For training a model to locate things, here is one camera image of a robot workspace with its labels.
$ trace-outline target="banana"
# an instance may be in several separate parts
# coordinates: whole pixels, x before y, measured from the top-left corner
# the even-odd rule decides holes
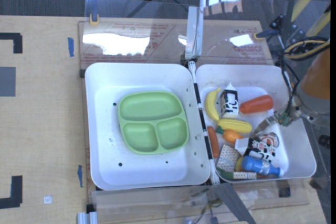
[[[214,121],[219,121],[219,115],[216,110],[215,102],[217,98],[217,94],[220,91],[220,87],[217,90],[213,90],[209,92],[205,98],[205,111],[208,116]]]

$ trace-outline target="gray square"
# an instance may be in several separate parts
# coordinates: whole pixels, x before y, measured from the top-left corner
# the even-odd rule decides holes
[[[0,97],[15,96],[16,67],[0,67]]]

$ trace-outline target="brown cylinder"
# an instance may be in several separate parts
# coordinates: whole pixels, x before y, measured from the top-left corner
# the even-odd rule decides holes
[[[319,53],[301,81],[303,91],[330,100],[330,48]]]

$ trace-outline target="wooden surface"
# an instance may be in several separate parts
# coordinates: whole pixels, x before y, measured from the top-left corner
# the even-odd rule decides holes
[[[12,41],[0,40],[0,66],[16,67],[16,96],[0,97],[0,198],[10,196],[12,176],[23,176],[23,202],[17,208],[0,209],[0,223],[75,223],[76,214],[86,209],[85,108],[78,47],[82,19],[0,16],[0,32],[23,36],[22,54],[13,54]],[[68,38],[75,44],[74,57]],[[257,223],[325,223],[316,191],[307,182],[305,186],[307,204],[251,210],[252,216]],[[52,195],[51,204],[44,204],[46,195]],[[236,221],[230,213],[218,219]],[[199,223],[209,223],[209,218]]]

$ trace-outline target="white container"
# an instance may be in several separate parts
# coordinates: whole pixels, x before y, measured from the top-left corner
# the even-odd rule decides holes
[[[196,79],[203,106],[209,91],[218,87],[224,89],[230,82],[238,91],[239,102],[269,94],[274,99],[274,110],[279,110],[288,101],[281,70],[275,66],[203,65],[197,69]],[[118,190],[199,185],[208,180],[208,154],[188,69],[162,63],[94,63],[86,70],[85,82],[91,176],[97,187]],[[118,102],[126,94],[146,90],[171,91],[180,99],[190,131],[189,141],[183,148],[163,154],[141,155],[125,145],[118,122]],[[272,112],[239,115],[237,119],[246,120],[255,128]],[[206,125],[216,127],[216,123],[205,112],[203,114]],[[281,179],[305,178],[315,173],[315,158],[301,119],[288,127],[276,124],[269,131],[279,137],[277,158],[272,164],[285,171]],[[218,138],[220,146],[223,145],[224,139]]]

